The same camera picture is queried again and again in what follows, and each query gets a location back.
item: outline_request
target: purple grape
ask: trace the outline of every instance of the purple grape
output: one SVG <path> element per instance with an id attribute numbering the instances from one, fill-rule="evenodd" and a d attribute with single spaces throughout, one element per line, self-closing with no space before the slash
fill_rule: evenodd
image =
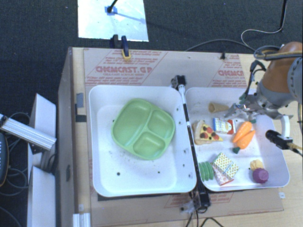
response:
<path id="1" fill-rule="evenodd" d="M 257 168 L 252 173 L 252 177 L 257 183 L 266 183 L 268 180 L 268 171 L 263 168 Z"/>

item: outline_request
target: metal rod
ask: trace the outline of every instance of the metal rod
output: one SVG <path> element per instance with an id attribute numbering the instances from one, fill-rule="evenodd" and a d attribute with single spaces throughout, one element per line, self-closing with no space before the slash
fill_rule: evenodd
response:
<path id="1" fill-rule="evenodd" d="M 114 7 L 114 5 L 116 4 L 117 1 L 118 1 L 118 0 L 114 0 L 113 3 L 112 3 L 112 5 L 110 5 L 110 6 L 107 8 L 107 12 L 108 12 L 108 13 L 111 13 L 111 12 L 112 12 L 113 7 Z"/>
<path id="2" fill-rule="evenodd" d="M 284 18 L 285 18 L 285 11 L 286 11 L 286 3 L 287 3 L 287 0 L 284 0 L 284 1 L 283 1 L 283 7 L 282 7 L 281 21 L 280 21 L 280 29 L 283 28 L 283 25 L 284 25 Z"/>
<path id="3" fill-rule="evenodd" d="M 199 192 L 200 205 L 201 205 L 202 209 L 207 209 L 210 206 L 210 198 L 209 198 L 208 192 L 205 189 L 205 187 L 203 185 L 203 182 L 201 180 L 201 177 L 200 177 L 199 165 L 198 165 L 198 160 L 197 160 L 197 157 L 196 157 L 196 150 L 195 150 L 193 136 L 192 136 L 192 133 L 191 133 L 191 126 L 190 126 L 188 110 L 187 110 L 187 103 L 186 103 L 186 98 L 185 98 L 185 86 L 184 85 L 179 85 L 178 86 L 178 91 L 181 94 L 182 101 L 183 101 L 183 108 L 184 108 L 184 114 L 185 114 L 185 119 L 186 119 L 186 123 L 187 123 L 189 141 L 190 141 L 190 146 L 191 146 L 192 155 L 193 155 L 195 172 L 196 172 L 196 175 L 197 175 L 197 188 L 198 188 L 198 192 Z"/>
<path id="4" fill-rule="evenodd" d="M 0 130 L 26 140 L 44 150 L 51 150 L 56 138 L 0 114 Z"/>

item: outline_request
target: white tray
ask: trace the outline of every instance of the white tray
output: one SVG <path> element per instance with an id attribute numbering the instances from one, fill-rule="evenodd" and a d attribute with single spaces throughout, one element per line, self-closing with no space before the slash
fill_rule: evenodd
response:
<path id="1" fill-rule="evenodd" d="M 111 126 L 122 107 L 142 98 L 168 112 L 176 131 L 165 153 L 156 160 L 143 160 L 115 144 Z M 100 85 L 89 93 L 93 184 L 105 197 L 190 192 L 196 174 L 183 103 L 170 87 Z"/>
<path id="2" fill-rule="evenodd" d="M 186 92 L 187 107 L 191 124 L 198 120 L 205 120 L 209 125 L 213 125 L 213 118 L 223 118 L 226 112 L 210 113 L 208 104 L 210 102 L 221 103 L 231 106 L 239 101 L 239 97 L 244 90 L 240 88 L 219 88 L 219 87 L 192 87 Z M 237 126 L 247 120 L 245 113 L 234 118 Z M 228 158 L 236 163 L 240 169 L 234 177 L 234 181 L 220 186 L 215 179 L 204 181 L 208 189 L 220 191 L 235 191 L 257 188 L 283 187 L 289 182 L 289 172 L 282 150 L 271 143 L 265 137 L 267 130 L 275 130 L 272 120 L 268 116 L 257 117 L 256 124 L 253 125 L 256 134 L 249 146 L 240 150 L 238 154 L 232 152 L 232 135 L 219 134 L 223 142 L 211 144 L 195 145 L 198 162 L 212 162 L 215 157 L 223 152 Z M 265 184 L 255 183 L 252 179 L 252 171 L 249 170 L 250 162 L 260 159 L 264 168 L 269 172 L 269 179 Z"/>

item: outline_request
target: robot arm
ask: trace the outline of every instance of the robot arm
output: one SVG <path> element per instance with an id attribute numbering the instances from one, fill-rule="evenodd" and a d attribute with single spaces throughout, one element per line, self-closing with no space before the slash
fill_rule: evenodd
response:
<path id="1" fill-rule="evenodd" d="M 291 42 L 278 53 L 298 51 L 302 52 L 302 43 Z M 271 61 L 259 87 L 264 97 L 279 108 L 292 101 L 302 104 L 302 55 Z"/>
<path id="2" fill-rule="evenodd" d="M 272 119 L 280 119 L 282 134 L 276 132 L 275 138 L 288 140 L 289 117 L 282 115 L 278 109 L 288 105 L 292 101 L 302 104 L 302 43 L 291 42 L 277 49 L 273 46 L 265 46 L 256 50 L 256 59 L 270 60 L 268 68 L 259 61 L 254 61 L 250 68 L 250 81 L 246 92 L 240 97 L 239 104 L 233 104 L 225 117 L 233 117 L 240 112 L 245 112 L 251 122 L 255 122 L 258 114 L 265 114 Z M 259 65 L 265 70 L 262 80 L 258 83 L 256 93 L 248 94 L 252 82 L 255 67 Z"/>

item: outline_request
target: wooden table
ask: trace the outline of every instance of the wooden table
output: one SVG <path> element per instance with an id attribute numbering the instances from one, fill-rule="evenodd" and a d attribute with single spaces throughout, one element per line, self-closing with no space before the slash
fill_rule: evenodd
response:
<path id="1" fill-rule="evenodd" d="M 74 87 L 75 91 L 85 91 L 83 89 L 84 84 L 84 75 L 83 75 L 83 48 L 74 49 L 73 54 L 73 67 L 74 67 Z M 251 62 L 254 61 L 252 55 L 240 54 L 241 65 L 243 67 L 244 75 L 246 81 L 249 78 L 249 67 Z M 260 80 L 262 73 L 256 74 L 256 80 Z M 85 109 L 79 109 L 78 113 L 86 114 Z M 290 120 L 291 123 L 291 137 L 294 139 L 294 143 L 302 145 L 302 135 L 297 123 L 297 103 L 291 103 L 287 108 L 280 110 L 283 114 L 293 114 L 294 117 Z M 281 132 L 280 121 L 274 121 L 276 131 Z M 86 131 L 85 123 L 78 123 L 76 127 L 76 132 Z M 79 145 L 86 144 L 87 139 L 82 134 L 76 135 L 76 142 Z M 260 214 L 249 214 L 249 215 L 235 215 L 235 216 L 226 216 L 226 217 L 217 217 L 218 220 L 223 226 L 242 226 L 242 227 L 268 227 L 268 226 L 301 226 L 303 222 L 303 176 L 302 176 L 302 157 L 298 154 L 295 154 L 289 150 L 283 152 L 287 166 L 290 173 L 290 182 L 289 184 L 279 189 L 279 191 L 285 195 L 285 198 L 282 199 L 284 211 L 279 212 L 269 212 L 269 213 L 260 213 Z M 76 155 L 78 173 L 82 176 L 82 181 L 78 184 L 78 200 L 84 204 L 84 212 L 90 212 L 90 209 L 86 206 L 90 206 L 89 199 L 89 186 L 85 183 L 89 181 L 89 169 L 88 169 L 88 159 L 81 157 L 87 154 L 86 148 L 77 148 Z M 136 227 L 184 227 L 187 220 L 180 221 L 169 221 L 169 222 L 158 222 L 158 223 L 149 223 L 149 224 L 138 224 Z M 203 214 L 199 214 L 199 225 L 203 222 Z M 193 219 L 191 227 L 196 226 L 196 219 Z M 205 224 L 207 227 L 217 226 L 216 223 L 208 220 Z"/>

